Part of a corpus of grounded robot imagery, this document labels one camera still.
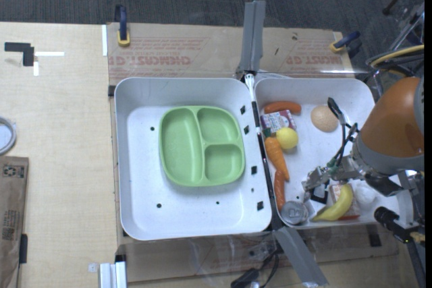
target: banana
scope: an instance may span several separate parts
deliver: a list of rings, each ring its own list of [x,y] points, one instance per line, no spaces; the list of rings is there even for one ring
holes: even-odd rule
[[[315,216],[312,221],[336,221],[350,209],[353,197],[352,189],[346,183],[341,187],[336,203]]]

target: orange carrot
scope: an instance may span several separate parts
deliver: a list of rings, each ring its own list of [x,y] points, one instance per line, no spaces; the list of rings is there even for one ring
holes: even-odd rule
[[[290,180],[290,174],[288,173],[288,168],[286,167],[286,162],[284,158],[284,152],[282,151],[281,144],[274,137],[267,137],[264,141],[265,151],[269,160],[276,169],[283,172],[285,180]]]
[[[264,113],[274,113],[274,112],[280,112],[289,110],[293,114],[300,114],[302,111],[302,106],[298,103],[291,102],[291,101],[277,101],[273,103],[269,103],[264,107]]]
[[[276,197],[276,205],[279,212],[281,212],[282,206],[286,203],[285,201],[285,175],[283,171],[279,169],[275,173],[275,181],[273,183]]]

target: small box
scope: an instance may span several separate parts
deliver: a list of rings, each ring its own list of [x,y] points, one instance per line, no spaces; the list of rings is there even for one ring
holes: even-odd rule
[[[341,187],[342,187],[342,185],[329,186],[331,204],[336,203],[336,201],[338,200],[338,198],[340,196]],[[357,219],[359,216],[360,216],[360,208],[359,208],[357,200],[354,196],[352,199],[351,207],[348,209],[348,211],[346,212],[346,214],[344,216],[339,218],[339,220],[352,220],[352,219]]]
[[[261,127],[266,137],[274,136],[283,127],[297,129],[294,118],[289,110],[261,115]]]

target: wooden table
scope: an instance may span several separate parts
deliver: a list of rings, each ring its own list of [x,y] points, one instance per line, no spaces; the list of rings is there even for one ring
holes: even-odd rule
[[[108,62],[100,25],[0,23],[4,42],[28,42],[39,75],[22,54],[0,51],[0,114],[16,123],[7,153],[30,159],[19,287],[97,287],[97,264],[113,262],[117,220]],[[416,287],[408,252],[321,265],[332,287]],[[240,275],[226,275],[230,282]],[[177,279],[133,287],[206,287],[222,279]],[[303,287],[290,267],[270,287]]]

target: yellow ball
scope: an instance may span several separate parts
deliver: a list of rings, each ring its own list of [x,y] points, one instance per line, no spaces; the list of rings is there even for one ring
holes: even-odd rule
[[[298,134],[290,127],[283,127],[276,131],[276,139],[282,149],[291,149],[298,143]]]

